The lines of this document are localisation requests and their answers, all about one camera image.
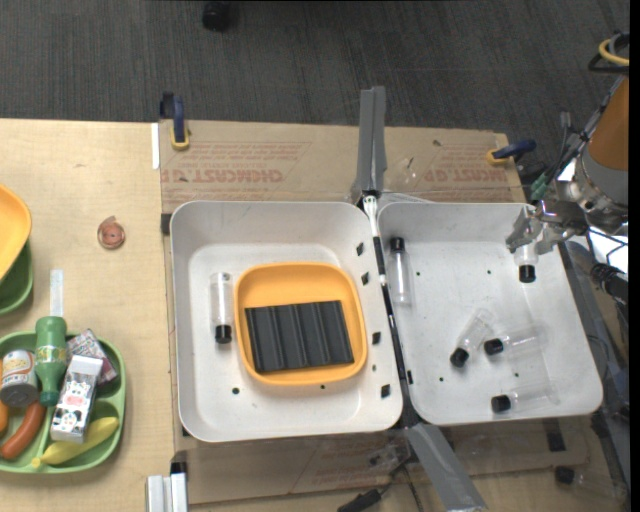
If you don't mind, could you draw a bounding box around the brown cardboard board red print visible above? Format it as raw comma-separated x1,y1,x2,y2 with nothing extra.
158,118,589,505

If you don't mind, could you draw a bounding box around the red and white packet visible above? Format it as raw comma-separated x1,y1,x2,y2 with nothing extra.
65,328,119,387

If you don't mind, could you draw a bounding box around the white carton with cow print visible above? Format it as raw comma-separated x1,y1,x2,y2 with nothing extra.
49,354,105,445

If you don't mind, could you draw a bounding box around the yellow banana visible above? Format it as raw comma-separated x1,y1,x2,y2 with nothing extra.
39,415,121,467

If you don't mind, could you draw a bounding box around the small grey and orange can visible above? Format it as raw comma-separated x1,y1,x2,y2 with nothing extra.
0,348,41,408

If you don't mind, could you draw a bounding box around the black caster wheel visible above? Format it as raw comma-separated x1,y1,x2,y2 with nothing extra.
201,1,240,33

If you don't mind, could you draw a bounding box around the orange divided plate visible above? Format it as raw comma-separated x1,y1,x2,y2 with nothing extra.
0,183,33,282

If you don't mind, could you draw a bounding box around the clear plastic bottle black cap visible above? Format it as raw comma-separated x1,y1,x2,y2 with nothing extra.
209,271,235,345
482,326,549,358
553,465,602,495
513,243,539,285
448,308,497,369
388,236,417,307
490,381,559,415

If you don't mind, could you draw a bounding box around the black cylinder on white bracket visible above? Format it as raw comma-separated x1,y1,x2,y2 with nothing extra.
587,234,630,302

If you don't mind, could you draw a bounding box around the white plastic tray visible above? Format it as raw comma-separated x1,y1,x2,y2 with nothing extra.
375,201,605,428
169,200,405,444

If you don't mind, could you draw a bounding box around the green divided plate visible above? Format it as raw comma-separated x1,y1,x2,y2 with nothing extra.
0,330,127,474
0,238,36,317

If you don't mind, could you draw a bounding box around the red sausage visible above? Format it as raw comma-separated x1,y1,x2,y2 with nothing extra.
0,399,48,462

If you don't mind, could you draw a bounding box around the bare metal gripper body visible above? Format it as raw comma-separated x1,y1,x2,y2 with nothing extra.
538,183,627,238

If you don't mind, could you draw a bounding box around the black ribbed rack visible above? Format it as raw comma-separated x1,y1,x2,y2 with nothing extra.
243,299,356,374

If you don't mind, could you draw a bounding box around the green bottle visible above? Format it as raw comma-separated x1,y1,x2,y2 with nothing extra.
33,315,69,408

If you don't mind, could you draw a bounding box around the pink doughnut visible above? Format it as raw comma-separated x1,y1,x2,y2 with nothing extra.
96,215,127,250

